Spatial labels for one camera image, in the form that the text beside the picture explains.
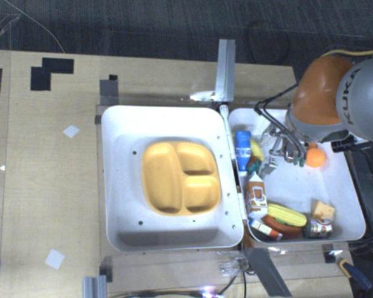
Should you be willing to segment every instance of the bottle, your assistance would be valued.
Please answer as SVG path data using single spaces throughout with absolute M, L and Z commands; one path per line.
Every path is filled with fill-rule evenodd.
M 245 130 L 238 130 L 235 132 L 235 154 L 237 168 L 239 171 L 245 172 L 246 165 L 251 157 L 250 146 L 251 133 Z

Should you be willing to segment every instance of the soda can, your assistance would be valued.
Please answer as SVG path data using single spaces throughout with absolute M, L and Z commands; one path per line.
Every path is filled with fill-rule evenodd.
M 327 238 L 333 228 L 328 219 L 308 219 L 303 227 L 303 235 L 307 238 Z

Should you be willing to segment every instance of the yellow corn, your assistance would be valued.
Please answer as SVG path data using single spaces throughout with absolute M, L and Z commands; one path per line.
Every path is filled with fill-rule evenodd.
M 278 204 L 268 204 L 268 215 L 293 226 L 301 227 L 306 224 L 304 214 Z

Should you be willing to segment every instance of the sausage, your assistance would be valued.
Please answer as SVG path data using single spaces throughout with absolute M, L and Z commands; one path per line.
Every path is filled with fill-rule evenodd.
M 270 228 L 290 237 L 297 237 L 301 234 L 301 228 L 296 226 L 289 226 L 276 221 L 272 216 L 266 215 L 262 218 L 263 223 Z

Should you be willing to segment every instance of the beige tabletop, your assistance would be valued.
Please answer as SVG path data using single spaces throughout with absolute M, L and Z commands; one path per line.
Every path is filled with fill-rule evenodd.
M 74 73 L 52 74 L 51 91 L 31 91 L 30 68 L 42 66 L 43 57 L 74 59 Z M 118 75 L 124 97 L 188 98 L 214 89 L 216 63 L 0 51 L 0 68 L 0 298 L 82 297 L 83 277 L 97 276 L 101 262 L 99 81 Z M 246 100 L 277 94 L 294 81 L 290 67 L 236 65 L 236 96 Z M 289 101 L 290 95 L 278 104 Z M 80 130 L 73 138 L 63 133 L 71 125 Z M 346 244 L 337 246 L 351 259 Z M 64 255 L 58 269 L 45 264 L 52 249 Z M 352 297 L 336 265 L 314 253 L 313 261 L 274 261 L 293 296 Z M 165 266 L 150 268 L 156 279 L 168 275 Z M 248 297 L 267 297 L 257 276 L 247 281 Z M 138 279 L 132 286 L 139 288 Z M 238 278 L 226 297 L 242 293 Z

